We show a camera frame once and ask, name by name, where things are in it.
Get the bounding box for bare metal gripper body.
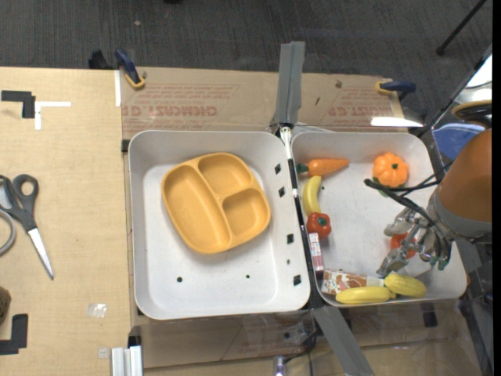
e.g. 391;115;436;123
407;209;452;265

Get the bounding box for orange-red round toy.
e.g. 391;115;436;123
389;232;418;259

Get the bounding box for yellow corn cob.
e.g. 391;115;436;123
384;272;428;298

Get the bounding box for white plastic tray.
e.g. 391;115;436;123
128;129;312;321
290;131;468;309

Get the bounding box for yellow banana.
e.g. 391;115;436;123
301;175;323;216
334;285;393;306

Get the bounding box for orange pumpkin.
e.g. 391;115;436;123
371;151;410;190

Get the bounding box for small pink and white carton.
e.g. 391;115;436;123
308;231;326;273

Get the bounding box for red bell pepper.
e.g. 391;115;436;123
305;211;333;240

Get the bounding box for orange carrot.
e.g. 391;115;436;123
295;157;351;178

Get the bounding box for orange divided plate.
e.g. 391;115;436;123
160;151;272;255

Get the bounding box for brown cardboard board red print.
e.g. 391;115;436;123
119;67;473;371

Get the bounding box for grey handled scissors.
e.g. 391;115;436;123
0;173;55;281

